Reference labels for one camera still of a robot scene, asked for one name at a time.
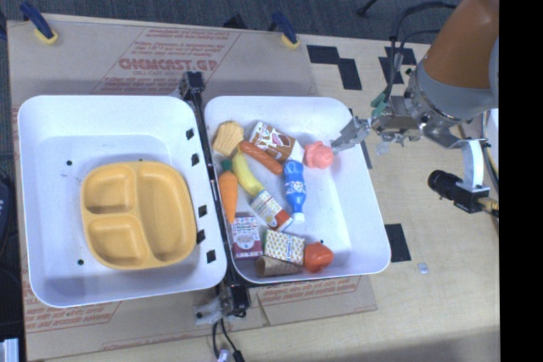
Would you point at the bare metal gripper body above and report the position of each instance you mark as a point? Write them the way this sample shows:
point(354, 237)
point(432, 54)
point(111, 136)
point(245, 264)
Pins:
point(399, 118)

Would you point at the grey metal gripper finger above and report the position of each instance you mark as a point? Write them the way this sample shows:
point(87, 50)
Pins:
point(355, 126)
point(345, 143)

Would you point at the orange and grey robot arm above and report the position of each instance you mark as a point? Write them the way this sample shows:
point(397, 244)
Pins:
point(462, 42)

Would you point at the pink toy food lump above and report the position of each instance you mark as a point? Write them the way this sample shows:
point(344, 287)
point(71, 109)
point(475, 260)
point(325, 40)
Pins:
point(319, 155)

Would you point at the blue bottle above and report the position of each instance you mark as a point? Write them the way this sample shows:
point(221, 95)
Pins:
point(295, 186)

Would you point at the brown and white carton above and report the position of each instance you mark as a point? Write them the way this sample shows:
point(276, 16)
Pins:
point(273, 140)

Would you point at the white plastic tray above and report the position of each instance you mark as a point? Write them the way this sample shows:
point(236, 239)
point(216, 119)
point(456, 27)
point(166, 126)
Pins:
point(360, 224)
point(51, 131)

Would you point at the orange sausage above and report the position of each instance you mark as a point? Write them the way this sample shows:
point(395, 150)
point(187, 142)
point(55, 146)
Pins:
point(261, 157)

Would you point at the white and orange bottle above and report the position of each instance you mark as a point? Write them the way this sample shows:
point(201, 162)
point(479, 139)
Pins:
point(269, 209)

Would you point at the yellow banana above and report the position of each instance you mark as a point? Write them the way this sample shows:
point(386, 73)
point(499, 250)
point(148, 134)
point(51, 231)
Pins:
point(245, 176)

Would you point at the orange pepper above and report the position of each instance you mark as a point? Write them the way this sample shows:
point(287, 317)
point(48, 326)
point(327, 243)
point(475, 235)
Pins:
point(318, 257)

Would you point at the tan waffle biscuit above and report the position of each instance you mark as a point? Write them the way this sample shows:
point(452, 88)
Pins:
point(227, 137)

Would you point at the brown cardboard board red print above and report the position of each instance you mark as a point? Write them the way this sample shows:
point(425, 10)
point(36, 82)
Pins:
point(263, 51)

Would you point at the yellow patterned carton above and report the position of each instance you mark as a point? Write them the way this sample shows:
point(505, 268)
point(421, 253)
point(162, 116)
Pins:
point(284, 247)

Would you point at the orange carrot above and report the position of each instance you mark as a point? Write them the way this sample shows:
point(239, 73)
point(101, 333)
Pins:
point(229, 193)

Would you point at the red carton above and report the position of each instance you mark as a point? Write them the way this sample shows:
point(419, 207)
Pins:
point(247, 237)

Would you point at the thin black rod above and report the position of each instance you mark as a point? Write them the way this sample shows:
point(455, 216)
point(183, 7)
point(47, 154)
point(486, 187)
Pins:
point(208, 165)

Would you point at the brown ice cream cone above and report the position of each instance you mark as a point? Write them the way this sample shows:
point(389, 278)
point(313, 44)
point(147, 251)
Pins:
point(275, 267)

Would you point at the yellow divided plate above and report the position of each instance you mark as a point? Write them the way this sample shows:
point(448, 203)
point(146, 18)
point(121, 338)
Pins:
point(165, 203)

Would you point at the black cylinder on white bracket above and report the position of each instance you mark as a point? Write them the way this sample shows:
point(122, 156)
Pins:
point(451, 186)

